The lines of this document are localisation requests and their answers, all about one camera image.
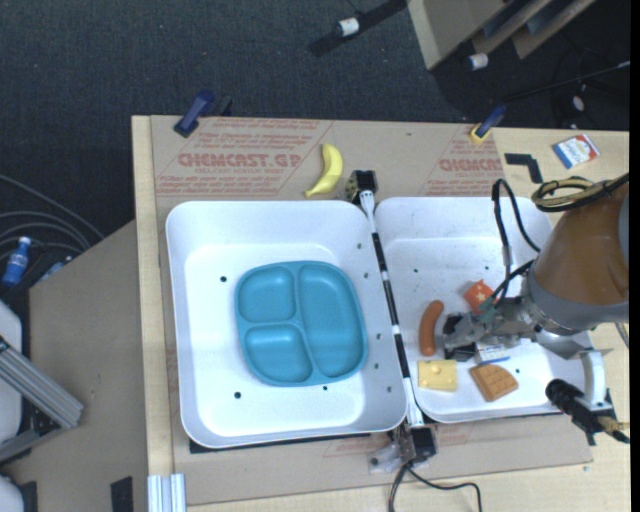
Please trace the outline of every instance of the dark grey floor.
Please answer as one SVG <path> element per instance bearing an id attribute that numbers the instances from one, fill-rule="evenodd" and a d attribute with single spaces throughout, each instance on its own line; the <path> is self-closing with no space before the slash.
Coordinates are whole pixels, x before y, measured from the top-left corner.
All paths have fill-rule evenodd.
<path id="1" fill-rule="evenodd" d="M 465 43 L 429 72 L 401 0 L 4 2 L 0 176 L 108 235 L 133 219 L 132 115 L 183 114 L 209 88 L 230 95 L 242 117 L 478 122 L 506 95 L 629 59 L 630 3 L 599 0 L 524 60 L 507 42 L 487 68 L 469 72 Z M 337 20 L 386 4 L 398 12 L 327 44 Z M 583 91 L 589 115 L 577 126 L 628 130 L 628 69 L 601 81 L 606 87 Z M 560 92 L 510 102 L 503 125 L 562 124 L 553 107 Z M 64 216 L 7 181 L 0 201 L 2 213 Z M 0 256 L 28 231 L 13 231 L 24 222 L 0 218 Z M 46 228 L 36 235 L 64 237 Z"/>

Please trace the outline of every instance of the yellow sponge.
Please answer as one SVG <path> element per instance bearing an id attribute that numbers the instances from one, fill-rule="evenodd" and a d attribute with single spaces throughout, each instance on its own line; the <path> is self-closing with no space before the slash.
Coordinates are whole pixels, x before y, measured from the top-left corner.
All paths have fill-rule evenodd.
<path id="1" fill-rule="evenodd" d="M 418 386 L 455 391 L 458 389 L 457 361 L 455 359 L 418 361 Z"/>

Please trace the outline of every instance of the blue divided plate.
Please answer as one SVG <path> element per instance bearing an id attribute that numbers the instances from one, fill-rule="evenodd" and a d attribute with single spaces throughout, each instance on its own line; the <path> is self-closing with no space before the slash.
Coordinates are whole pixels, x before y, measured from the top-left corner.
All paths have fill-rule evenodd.
<path id="1" fill-rule="evenodd" d="M 275 386 L 346 379 L 367 357 L 360 303 L 347 275 L 319 261 L 250 270 L 235 289 L 236 324 L 253 373 Z"/>

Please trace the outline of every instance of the white tray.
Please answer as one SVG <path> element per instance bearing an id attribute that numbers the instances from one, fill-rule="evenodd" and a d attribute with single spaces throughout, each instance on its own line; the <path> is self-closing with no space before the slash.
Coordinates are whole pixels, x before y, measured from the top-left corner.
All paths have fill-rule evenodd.
<path id="1" fill-rule="evenodd" d="M 551 223 L 528 199 L 518 198 L 522 221 L 530 238 L 541 246 L 551 233 Z M 509 199 L 501 199 L 505 230 L 513 251 L 512 270 L 535 257 L 518 230 Z M 376 223 L 393 286 L 399 324 L 411 371 L 416 401 L 422 411 L 440 422 L 461 422 L 507 416 L 557 413 L 545 395 L 547 384 L 561 378 L 584 389 L 582 363 L 565 360 L 538 343 L 521 340 L 510 358 L 497 363 L 518 381 L 516 391 L 486 402 L 469 369 L 474 359 L 457 364 L 458 389 L 437 391 L 418 386 L 418 361 L 443 359 L 442 337 L 437 351 L 423 356 L 418 347 L 418 327 L 427 305 L 434 299 L 445 304 L 436 324 L 442 333 L 446 315 L 470 310 L 464 291 L 483 279 L 496 288 L 504 279 L 502 244 L 493 203 L 489 198 L 391 198 L 376 208 Z M 520 291 L 520 278 L 512 281 L 509 296 Z M 589 336 L 574 341 L 591 348 Z"/>
<path id="2" fill-rule="evenodd" d="M 166 222 L 178 351 L 180 409 L 191 439 L 210 448 L 388 431 L 406 396 L 366 217 L 342 201 L 186 202 Z M 315 260 L 350 278 L 368 357 L 328 385 L 278 387 L 246 364 L 234 317 L 245 272 Z"/>

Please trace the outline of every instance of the sausage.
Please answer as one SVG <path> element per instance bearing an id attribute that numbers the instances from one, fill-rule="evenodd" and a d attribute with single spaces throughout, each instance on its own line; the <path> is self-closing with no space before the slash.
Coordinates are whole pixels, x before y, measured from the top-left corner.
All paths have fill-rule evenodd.
<path id="1" fill-rule="evenodd" d="M 423 356 L 432 356 L 436 353 L 436 321 L 444 311 L 444 303 L 441 300 L 434 300 L 422 313 L 420 319 L 420 329 L 418 330 L 418 343 L 420 353 Z"/>

